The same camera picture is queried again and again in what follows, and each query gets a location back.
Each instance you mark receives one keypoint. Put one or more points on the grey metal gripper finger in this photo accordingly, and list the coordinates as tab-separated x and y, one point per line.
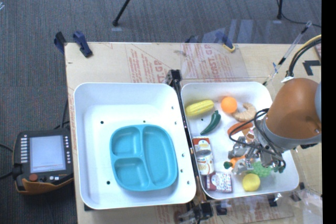
241	166
240	149

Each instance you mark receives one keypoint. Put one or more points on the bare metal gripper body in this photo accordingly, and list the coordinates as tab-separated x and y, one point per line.
265	150

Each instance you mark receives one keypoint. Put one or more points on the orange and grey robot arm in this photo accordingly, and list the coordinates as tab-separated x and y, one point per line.
294	110

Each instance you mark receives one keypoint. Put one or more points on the orange carrot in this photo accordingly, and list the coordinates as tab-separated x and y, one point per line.
233	162

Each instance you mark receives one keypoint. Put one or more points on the white plastic tray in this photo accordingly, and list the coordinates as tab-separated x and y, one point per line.
97	144
223	144

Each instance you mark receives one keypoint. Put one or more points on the yellow lemon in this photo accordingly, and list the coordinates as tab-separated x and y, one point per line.
251	182

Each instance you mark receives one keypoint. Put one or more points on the orange sausage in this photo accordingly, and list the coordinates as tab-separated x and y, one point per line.
237	127

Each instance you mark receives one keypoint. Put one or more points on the red and white packet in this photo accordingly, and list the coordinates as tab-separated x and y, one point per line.
219	182

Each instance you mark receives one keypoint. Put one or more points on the tan croissant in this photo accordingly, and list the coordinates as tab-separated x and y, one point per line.
246	114

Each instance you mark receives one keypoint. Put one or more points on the white and orange can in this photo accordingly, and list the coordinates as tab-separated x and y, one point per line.
205	164

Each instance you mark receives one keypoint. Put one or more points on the green chili pepper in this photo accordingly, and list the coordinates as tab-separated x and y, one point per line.
212	124

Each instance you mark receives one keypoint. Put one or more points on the red and white carton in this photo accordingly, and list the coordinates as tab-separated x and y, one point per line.
201	143

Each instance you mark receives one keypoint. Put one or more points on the orange ball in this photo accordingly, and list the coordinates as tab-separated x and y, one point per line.
229	105

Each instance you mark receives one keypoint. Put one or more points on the thin black rod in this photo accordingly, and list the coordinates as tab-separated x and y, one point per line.
187	133

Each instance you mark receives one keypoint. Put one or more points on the yellow corn cob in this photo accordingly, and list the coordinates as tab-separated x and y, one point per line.
199	108

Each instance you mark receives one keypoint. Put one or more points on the blue divided plate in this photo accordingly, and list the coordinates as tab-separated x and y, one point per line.
157	154

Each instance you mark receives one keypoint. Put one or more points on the brown cardboard board red print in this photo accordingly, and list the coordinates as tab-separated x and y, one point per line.
126	63

